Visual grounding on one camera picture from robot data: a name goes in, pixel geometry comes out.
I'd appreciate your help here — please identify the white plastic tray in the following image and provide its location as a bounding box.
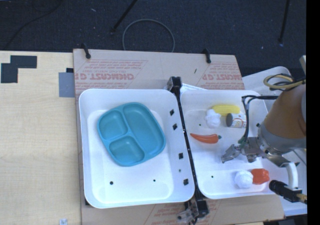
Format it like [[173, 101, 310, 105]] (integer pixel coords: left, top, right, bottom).
[[78, 88, 196, 210], [179, 89, 284, 200]]

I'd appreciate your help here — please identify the thin black rod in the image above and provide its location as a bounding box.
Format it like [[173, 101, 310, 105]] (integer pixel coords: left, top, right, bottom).
[[172, 85, 204, 203]]

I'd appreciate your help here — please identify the black block with wires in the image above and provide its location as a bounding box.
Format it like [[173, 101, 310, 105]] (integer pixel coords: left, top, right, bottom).
[[194, 199, 210, 219], [166, 76, 182, 93]]

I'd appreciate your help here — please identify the orange carrot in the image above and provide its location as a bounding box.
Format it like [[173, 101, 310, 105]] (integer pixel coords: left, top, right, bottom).
[[189, 132, 223, 145]]

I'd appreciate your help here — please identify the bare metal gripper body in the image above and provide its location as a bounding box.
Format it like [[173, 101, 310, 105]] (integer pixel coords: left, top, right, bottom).
[[240, 136, 270, 164]]

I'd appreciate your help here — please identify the yellow banana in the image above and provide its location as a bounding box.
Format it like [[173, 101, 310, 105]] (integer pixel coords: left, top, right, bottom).
[[211, 104, 242, 117]]

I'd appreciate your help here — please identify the brown cardboard board red print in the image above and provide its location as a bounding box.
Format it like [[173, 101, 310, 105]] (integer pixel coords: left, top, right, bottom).
[[72, 48, 286, 225]]

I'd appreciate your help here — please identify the white cauliflower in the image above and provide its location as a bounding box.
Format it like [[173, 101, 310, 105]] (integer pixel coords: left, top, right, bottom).
[[204, 108, 222, 129], [233, 170, 254, 190]]

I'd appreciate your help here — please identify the blue divided plate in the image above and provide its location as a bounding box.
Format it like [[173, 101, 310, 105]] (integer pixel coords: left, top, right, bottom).
[[96, 101, 167, 168]]

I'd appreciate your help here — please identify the orange bell pepper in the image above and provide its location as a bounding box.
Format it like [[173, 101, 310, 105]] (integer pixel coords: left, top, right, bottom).
[[250, 168, 271, 186]]

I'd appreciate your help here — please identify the black cylinder on white bracket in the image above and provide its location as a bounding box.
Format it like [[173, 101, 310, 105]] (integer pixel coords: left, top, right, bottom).
[[268, 161, 304, 204]]

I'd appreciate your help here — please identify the small yellow can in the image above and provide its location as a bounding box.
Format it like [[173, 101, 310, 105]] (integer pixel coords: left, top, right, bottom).
[[225, 112, 248, 129]]

